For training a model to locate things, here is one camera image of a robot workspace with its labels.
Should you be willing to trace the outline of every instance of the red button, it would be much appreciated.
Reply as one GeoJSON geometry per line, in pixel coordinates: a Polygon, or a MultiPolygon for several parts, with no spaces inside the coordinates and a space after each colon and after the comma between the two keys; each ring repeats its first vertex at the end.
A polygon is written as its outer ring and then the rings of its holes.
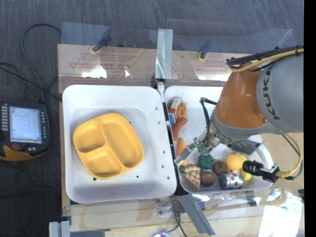
{"type": "Polygon", "coordinates": [[[20,149],[20,145],[17,144],[17,143],[13,143],[13,144],[11,145],[11,149],[12,149],[13,151],[18,151],[18,150],[20,149]]]}

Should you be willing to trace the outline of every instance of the tin can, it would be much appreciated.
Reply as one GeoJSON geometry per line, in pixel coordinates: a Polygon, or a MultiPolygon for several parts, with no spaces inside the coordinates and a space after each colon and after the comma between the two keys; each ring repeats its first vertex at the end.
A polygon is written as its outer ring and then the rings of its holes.
{"type": "Polygon", "coordinates": [[[219,185],[223,190],[240,189],[243,186],[243,177],[237,173],[222,173],[219,176],[219,185]]]}

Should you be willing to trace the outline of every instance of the white tray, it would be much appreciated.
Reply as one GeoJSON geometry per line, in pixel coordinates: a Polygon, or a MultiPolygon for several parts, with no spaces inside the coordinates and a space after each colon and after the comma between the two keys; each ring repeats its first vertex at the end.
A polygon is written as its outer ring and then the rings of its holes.
{"type": "Polygon", "coordinates": [[[77,203],[164,198],[176,189],[171,149],[159,93],[142,86],[72,85],[63,93],[66,191],[77,203]],[[135,169],[108,180],[93,180],[81,163],[73,132],[81,123],[118,113],[132,124],[144,147],[135,169]]]}
{"type": "MultiPolygon", "coordinates": [[[[180,130],[179,137],[182,137],[186,145],[193,142],[193,139],[199,137],[206,129],[206,121],[202,109],[202,105],[199,102],[201,97],[205,97],[209,100],[217,102],[220,94],[222,92],[222,87],[202,87],[202,86],[171,86],[165,91],[165,99],[168,108],[170,108],[172,101],[175,97],[180,97],[181,102],[185,103],[187,106],[186,118],[188,122],[180,130]]],[[[211,115],[214,106],[205,103],[209,116],[211,115]]],[[[255,142],[262,142],[260,135],[251,136],[249,138],[255,142]]],[[[174,143],[175,151],[178,148],[178,142],[174,143]]],[[[273,164],[270,153],[262,145],[260,150],[267,156],[269,164],[273,164]]],[[[233,153],[224,145],[217,146],[211,153],[215,160],[225,160],[226,157],[233,153]]],[[[196,164],[198,161],[199,154],[193,154],[189,157],[189,164],[196,164]]],[[[258,162],[263,162],[257,152],[254,152],[250,156],[246,156],[249,160],[256,160],[258,162]]],[[[213,192],[227,192],[227,190],[222,190],[219,186],[218,177],[216,182],[210,186],[201,186],[200,190],[197,191],[192,188],[181,176],[180,182],[182,187],[189,193],[195,194],[206,194],[213,192]]],[[[272,185],[272,183],[264,181],[262,177],[252,176],[251,180],[245,182],[241,189],[236,189],[235,191],[246,191],[246,190],[260,190],[267,189],[272,185]]]]}

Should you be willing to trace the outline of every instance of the toy pizza slice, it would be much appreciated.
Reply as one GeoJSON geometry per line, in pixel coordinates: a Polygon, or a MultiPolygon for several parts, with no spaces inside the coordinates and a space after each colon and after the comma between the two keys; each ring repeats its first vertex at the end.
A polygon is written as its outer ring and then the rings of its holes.
{"type": "Polygon", "coordinates": [[[183,166],[181,168],[181,176],[197,191],[200,188],[200,172],[201,168],[196,166],[183,166]]]}

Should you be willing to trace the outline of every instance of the lcd screen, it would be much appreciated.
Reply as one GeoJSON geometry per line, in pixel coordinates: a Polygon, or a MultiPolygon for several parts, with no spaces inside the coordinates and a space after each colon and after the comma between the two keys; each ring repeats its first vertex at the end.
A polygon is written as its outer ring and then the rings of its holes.
{"type": "Polygon", "coordinates": [[[10,107],[11,142],[42,143],[40,111],[10,107]]]}

